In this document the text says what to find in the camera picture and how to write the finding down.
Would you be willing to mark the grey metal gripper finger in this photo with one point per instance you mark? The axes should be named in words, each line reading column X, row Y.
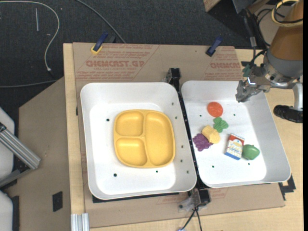
column 240, row 93
column 252, row 93

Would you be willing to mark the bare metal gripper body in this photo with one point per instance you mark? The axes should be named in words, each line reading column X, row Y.
column 261, row 79

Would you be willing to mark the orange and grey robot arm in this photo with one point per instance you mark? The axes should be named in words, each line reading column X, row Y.
column 287, row 42

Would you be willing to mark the orange toy tomato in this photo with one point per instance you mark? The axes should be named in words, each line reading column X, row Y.
column 214, row 109

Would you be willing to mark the white plastic tray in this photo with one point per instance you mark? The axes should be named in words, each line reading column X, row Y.
column 255, row 129
column 101, row 138

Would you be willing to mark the green toy leafy vegetable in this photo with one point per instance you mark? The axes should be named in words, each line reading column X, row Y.
column 220, row 124

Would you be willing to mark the yellow toy corn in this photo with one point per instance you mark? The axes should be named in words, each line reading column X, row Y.
column 211, row 135

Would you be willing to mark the red white blue carton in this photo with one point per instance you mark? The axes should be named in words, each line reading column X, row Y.
column 234, row 147

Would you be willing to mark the green toy apple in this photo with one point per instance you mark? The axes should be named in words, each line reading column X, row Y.
column 250, row 152

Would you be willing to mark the purple toy grapes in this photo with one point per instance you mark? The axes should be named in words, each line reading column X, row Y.
column 200, row 143

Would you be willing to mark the yellow divided plate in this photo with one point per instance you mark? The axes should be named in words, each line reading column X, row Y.
column 156, row 138

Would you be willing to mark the brown cardboard board red print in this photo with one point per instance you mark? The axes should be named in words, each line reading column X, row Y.
column 149, row 61

